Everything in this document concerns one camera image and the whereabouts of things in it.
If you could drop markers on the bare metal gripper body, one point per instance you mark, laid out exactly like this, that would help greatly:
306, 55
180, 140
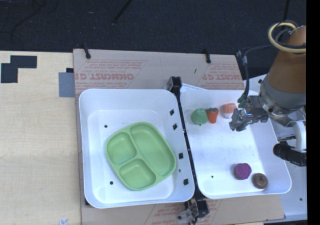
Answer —
257, 112

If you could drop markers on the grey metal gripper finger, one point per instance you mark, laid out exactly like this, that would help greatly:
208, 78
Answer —
243, 125
235, 119

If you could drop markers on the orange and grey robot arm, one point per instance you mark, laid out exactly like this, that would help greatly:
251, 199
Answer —
287, 69

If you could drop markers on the orange and white toy pumpkin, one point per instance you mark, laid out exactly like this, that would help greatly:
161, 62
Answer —
228, 110

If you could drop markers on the orange toy carrot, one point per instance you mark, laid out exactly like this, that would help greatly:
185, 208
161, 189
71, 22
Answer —
212, 116

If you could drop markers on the white plastic tray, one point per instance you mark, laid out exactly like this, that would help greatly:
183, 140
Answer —
220, 144
100, 104

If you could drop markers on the green toy pepper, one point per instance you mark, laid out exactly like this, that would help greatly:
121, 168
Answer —
199, 116

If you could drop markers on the purple toy cake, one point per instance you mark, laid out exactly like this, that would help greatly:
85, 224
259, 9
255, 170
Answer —
242, 171

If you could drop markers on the white paper slip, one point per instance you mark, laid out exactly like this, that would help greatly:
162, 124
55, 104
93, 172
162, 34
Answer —
192, 87

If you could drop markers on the brown toy doughnut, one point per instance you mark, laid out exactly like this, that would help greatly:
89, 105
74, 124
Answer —
260, 181

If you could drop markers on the green divided plate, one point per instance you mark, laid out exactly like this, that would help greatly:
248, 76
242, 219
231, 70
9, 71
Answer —
140, 156

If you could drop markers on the brown cardboard board red print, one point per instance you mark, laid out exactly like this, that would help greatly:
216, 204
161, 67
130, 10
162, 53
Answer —
120, 74

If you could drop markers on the black cylinder on white bracket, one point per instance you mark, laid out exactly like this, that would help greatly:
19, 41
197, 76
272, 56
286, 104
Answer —
291, 152

